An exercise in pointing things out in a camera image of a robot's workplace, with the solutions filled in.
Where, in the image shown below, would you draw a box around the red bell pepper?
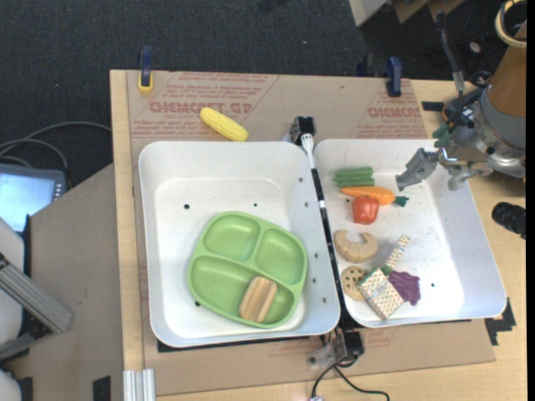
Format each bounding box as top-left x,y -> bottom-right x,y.
351,195 -> 381,226

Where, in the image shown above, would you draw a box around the purple grapes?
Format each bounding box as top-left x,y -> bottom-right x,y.
388,270 -> 422,307

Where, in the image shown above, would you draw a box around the small patterned carton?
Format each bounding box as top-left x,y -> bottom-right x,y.
384,234 -> 412,269

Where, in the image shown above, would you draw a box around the green beans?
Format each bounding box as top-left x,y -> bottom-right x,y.
332,165 -> 376,190

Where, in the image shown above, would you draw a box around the tan hot dog bun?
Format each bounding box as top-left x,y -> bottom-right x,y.
237,275 -> 279,324

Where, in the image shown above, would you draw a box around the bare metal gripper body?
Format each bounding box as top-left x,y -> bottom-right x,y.
436,144 -> 527,179

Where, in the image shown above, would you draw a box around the yellow corn cob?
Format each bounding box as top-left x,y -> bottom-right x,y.
199,106 -> 251,143

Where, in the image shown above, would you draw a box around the orange carrot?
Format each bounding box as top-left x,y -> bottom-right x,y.
340,185 -> 410,208

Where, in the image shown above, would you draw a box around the tan croissant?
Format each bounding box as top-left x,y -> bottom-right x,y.
333,229 -> 380,264

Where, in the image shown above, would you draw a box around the green divided plate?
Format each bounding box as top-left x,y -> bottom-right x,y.
186,211 -> 309,330

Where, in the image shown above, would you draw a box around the large patterned carton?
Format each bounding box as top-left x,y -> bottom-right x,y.
356,266 -> 405,321

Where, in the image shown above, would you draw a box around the brown cardboard board red print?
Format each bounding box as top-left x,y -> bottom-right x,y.
125,70 -> 497,397

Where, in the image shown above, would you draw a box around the thin black and white rod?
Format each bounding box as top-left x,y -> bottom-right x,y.
300,133 -> 349,332

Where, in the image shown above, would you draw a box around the white plastic tray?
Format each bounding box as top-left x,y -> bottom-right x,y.
313,138 -> 508,329
138,140 -> 342,348

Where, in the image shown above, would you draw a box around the chocolate chip biscuit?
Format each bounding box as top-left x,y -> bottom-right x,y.
340,265 -> 369,302

